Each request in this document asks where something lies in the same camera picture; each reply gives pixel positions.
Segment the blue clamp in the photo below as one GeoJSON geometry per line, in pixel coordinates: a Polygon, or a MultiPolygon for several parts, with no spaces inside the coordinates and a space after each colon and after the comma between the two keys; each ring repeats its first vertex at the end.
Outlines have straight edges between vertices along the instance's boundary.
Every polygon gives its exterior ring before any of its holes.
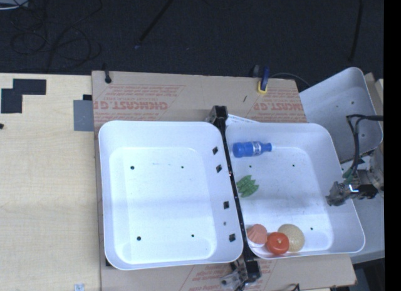
{"type": "Polygon", "coordinates": [[[258,83],[258,92],[266,94],[268,92],[268,79],[269,79],[269,68],[267,66],[263,69],[262,80],[258,83]]]}

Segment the blue bottle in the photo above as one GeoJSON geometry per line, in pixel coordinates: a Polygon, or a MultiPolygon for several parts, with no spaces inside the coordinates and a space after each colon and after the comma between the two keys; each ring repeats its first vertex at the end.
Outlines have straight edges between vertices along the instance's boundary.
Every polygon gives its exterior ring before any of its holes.
{"type": "Polygon", "coordinates": [[[272,149],[271,143],[262,143],[260,141],[237,142],[232,146],[232,152],[236,158],[258,156],[264,152],[270,152],[272,149]]]}

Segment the beige round object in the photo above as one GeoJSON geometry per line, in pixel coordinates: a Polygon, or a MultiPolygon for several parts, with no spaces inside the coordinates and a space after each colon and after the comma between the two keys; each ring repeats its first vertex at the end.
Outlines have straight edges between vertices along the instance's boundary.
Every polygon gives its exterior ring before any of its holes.
{"type": "Polygon", "coordinates": [[[257,244],[264,245],[268,239],[268,231],[261,224],[255,224],[246,230],[248,240],[257,244]]]}
{"type": "Polygon", "coordinates": [[[285,234],[289,240],[290,252],[298,252],[305,244],[305,236],[300,228],[293,224],[283,224],[279,227],[278,232],[285,234]]]}

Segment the red tomato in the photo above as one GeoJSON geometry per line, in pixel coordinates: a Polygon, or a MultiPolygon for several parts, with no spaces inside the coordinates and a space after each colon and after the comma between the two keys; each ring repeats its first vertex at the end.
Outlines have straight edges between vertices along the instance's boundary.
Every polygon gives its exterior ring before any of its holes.
{"type": "Polygon", "coordinates": [[[266,248],[273,254],[283,254],[288,251],[288,237],[281,232],[272,232],[268,235],[266,248]]]}

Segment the bottle label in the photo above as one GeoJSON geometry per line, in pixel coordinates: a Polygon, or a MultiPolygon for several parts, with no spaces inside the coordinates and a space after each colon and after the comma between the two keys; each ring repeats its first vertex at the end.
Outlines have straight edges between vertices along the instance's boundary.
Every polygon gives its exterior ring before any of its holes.
{"type": "Polygon", "coordinates": [[[262,145],[260,142],[252,142],[253,144],[253,156],[258,156],[262,154],[262,145]]]}

